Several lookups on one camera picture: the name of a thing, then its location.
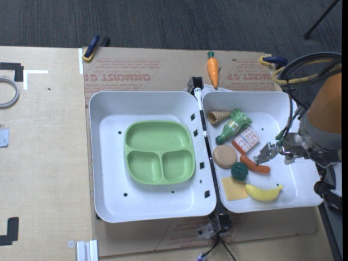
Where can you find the white paper sheet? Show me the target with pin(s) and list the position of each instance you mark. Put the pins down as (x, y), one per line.
(214, 88)

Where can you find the orange sausage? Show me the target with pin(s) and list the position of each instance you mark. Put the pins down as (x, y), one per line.
(237, 147)
(255, 167)

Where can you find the green plastic bottle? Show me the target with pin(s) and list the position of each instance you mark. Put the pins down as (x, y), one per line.
(231, 128)

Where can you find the brown cardboard board red print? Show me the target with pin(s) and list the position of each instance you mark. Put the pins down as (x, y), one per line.
(168, 72)

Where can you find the yellow cheese slice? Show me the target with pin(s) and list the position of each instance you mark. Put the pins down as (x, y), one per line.
(234, 190)

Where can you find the orange carrot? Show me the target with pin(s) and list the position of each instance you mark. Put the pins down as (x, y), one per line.
(212, 69)

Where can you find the red and white carton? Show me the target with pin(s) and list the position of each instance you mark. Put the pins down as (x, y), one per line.
(247, 140)

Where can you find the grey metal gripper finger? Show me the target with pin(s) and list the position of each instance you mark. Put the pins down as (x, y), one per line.
(261, 158)
(270, 148)

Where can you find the green broccoli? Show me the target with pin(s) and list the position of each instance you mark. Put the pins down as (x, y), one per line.
(239, 171)

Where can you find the black cylinder on white bracket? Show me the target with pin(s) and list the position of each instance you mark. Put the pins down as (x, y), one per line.
(326, 190)

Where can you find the white plastic tray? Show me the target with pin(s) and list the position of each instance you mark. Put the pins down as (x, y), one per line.
(293, 183)
(114, 194)

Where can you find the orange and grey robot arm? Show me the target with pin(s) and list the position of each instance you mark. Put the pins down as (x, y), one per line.
(326, 105)

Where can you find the thin black and white rod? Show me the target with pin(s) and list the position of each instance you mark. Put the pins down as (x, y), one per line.
(208, 143)

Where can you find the grey tape roll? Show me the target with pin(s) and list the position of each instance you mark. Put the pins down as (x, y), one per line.
(16, 96)

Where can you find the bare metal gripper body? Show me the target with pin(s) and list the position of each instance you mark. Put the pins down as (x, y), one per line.
(293, 145)

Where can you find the tan ice cream cone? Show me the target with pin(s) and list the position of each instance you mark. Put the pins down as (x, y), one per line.
(217, 116)

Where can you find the black stand leg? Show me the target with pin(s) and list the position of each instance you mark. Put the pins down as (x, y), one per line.
(323, 16)

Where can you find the yellow banana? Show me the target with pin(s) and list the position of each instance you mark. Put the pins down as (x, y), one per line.
(263, 194)

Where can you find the green divided plate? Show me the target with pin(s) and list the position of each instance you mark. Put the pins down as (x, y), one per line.
(157, 135)

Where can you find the tan round biscuit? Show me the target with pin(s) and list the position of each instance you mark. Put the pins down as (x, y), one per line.
(224, 156)

